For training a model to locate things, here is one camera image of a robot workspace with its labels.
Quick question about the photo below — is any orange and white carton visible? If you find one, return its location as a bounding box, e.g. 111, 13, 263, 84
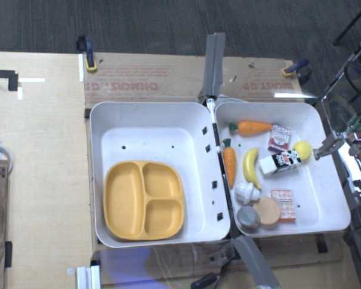
270, 188, 297, 222

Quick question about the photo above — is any yellow divided plate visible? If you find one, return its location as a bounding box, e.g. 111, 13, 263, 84
103, 160, 185, 241

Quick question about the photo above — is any yellow ball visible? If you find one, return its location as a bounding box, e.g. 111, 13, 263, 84
292, 140, 312, 161

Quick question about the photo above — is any red and white carton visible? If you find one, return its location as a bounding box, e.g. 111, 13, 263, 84
267, 123, 292, 154

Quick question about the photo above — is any brown cardboard board red print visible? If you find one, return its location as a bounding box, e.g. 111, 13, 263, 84
83, 52, 345, 285

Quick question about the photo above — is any tan round biscuit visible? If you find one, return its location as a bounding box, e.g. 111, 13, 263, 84
252, 196, 282, 226

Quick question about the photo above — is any white carton with cow print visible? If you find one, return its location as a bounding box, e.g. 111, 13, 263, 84
258, 149, 302, 175

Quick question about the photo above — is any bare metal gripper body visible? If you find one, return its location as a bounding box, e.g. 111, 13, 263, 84
336, 131, 361, 160

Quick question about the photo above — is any white plastic tray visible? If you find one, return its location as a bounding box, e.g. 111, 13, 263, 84
89, 101, 231, 249
214, 101, 352, 238

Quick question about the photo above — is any yellow banana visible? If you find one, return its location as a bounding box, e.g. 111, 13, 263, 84
242, 147, 262, 191

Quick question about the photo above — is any orange carrot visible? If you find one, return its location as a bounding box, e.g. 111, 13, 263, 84
222, 138, 237, 189
228, 120, 273, 136

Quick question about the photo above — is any white toy mushroom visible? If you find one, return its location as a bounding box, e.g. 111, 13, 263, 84
234, 181, 261, 205

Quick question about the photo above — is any small grey can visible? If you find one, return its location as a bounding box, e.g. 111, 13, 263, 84
236, 205, 261, 231

